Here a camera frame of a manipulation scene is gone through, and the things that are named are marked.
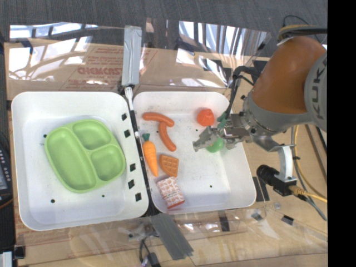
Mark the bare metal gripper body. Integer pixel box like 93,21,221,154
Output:
219,113,256,146

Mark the green round toy fruit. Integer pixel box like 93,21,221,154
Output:
206,137,225,154

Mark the orange ridged toy fruit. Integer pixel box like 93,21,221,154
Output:
196,108,216,127

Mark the white plastic tray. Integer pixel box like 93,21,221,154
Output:
11,91,150,231
132,91,257,215

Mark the orange toy sausage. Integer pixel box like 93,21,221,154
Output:
158,121,177,153
142,111,176,128

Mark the orange toy waffle biscuit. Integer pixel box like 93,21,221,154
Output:
159,154,180,178

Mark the orange toy carrot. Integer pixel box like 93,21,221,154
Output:
141,132,160,178

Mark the white carton with orange print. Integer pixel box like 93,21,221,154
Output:
155,176,186,210

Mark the green divided plate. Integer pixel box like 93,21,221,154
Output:
44,118,127,194

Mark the brown cardboard board, red print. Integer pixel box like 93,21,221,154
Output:
3,41,279,262

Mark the black cylinder on white bracket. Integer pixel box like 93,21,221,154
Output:
256,145,298,197

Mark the black block with thin wires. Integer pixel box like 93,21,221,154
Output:
146,252,162,267

